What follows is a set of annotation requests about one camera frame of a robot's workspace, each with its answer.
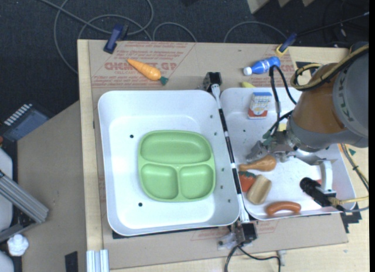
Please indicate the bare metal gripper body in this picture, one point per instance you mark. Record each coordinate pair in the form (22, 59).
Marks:
(281, 144)

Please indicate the white plastic tray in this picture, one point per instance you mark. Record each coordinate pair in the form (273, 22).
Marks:
(290, 183)
(123, 159)

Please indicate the brown chicken drumstick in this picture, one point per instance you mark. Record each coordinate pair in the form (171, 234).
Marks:
(262, 163)

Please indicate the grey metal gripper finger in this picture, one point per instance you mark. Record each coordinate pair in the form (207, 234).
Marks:
(252, 156)
(259, 146)

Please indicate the white blue orange carton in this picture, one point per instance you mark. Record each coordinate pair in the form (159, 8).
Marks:
(259, 105)

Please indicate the blue bottle white cap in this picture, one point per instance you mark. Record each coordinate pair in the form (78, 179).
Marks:
(262, 65)

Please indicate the orange sausage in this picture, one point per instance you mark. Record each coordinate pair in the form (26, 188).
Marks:
(282, 207)

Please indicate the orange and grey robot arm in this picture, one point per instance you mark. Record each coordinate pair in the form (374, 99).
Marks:
(319, 112)

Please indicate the tan bread bun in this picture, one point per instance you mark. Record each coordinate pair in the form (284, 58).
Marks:
(259, 189)

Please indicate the brown cardboard board red print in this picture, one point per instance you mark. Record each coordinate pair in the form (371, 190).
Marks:
(187, 59)

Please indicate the green divided plate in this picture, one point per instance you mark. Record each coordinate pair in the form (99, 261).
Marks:
(175, 165)

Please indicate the yellow banana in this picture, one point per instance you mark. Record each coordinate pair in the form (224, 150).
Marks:
(248, 84)

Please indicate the orange carrot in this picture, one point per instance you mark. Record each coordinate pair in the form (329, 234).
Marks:
(146, 70)

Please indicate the thin black and white rod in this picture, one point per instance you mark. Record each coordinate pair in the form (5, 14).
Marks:
(227, 136)

